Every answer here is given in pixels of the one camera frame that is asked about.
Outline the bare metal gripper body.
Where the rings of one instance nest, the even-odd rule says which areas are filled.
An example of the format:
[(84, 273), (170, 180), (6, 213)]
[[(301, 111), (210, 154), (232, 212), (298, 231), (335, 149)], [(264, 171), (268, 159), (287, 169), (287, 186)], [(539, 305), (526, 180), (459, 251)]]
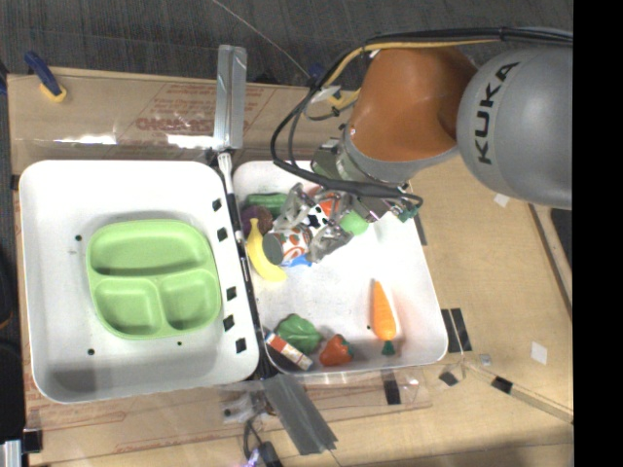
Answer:
[[(362, 171), (347, 151), (343, 140), (331, 138), (314, 152), (311, 169), (330, 179), (354, 182), (406, 192), (406, 183), (388, 182)], [(379, 221), (386, 214), (394, 215), (401, 222), (412, 218), (412, 201), (407, 198), (356, 197), (351, 198), (352, 210), (368, 223)]]

